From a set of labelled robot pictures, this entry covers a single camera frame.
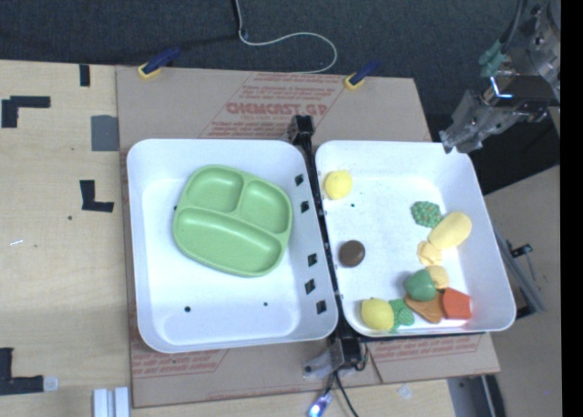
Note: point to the brown cardboard board red print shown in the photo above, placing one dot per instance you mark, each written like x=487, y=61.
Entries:
x=255, y=101

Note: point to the green toy lettuce leaf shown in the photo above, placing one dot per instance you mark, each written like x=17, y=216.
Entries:
x=401, y=314

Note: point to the brown round biscuit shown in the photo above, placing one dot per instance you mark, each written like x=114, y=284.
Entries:
x=351, y=253

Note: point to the pale yellow toy pasta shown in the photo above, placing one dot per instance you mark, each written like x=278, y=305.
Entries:
x=429, y=254
x=439, y=277

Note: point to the green toy peas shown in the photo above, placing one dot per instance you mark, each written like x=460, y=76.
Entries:
x=425, y=214

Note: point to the green toy pepper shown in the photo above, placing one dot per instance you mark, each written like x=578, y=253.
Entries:
x=420, y=286

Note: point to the yellow toy corn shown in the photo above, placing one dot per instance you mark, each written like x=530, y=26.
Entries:
x=451, y=229

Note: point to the thin black rod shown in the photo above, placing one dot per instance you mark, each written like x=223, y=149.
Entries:
x=324, y=228

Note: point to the yellow toy lemon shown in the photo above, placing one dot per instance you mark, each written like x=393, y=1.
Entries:
x=338, y=184
x=377, y=313

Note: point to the green divided plate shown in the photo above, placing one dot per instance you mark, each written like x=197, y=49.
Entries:
x=228, y=233

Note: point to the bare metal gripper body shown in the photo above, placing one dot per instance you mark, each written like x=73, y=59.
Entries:
x=524, y=93

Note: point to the orange-brown toy bread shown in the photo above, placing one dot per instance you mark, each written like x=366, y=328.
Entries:
x=427, y=309

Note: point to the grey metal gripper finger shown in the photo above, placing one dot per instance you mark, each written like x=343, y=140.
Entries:
x=479, y=135
x=463, y=117

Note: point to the orange toy wedge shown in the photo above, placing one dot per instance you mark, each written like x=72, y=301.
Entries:
x=457, y=304

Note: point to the white plastic tray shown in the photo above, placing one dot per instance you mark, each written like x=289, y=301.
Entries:
x=218, y=310
x=387, y=233

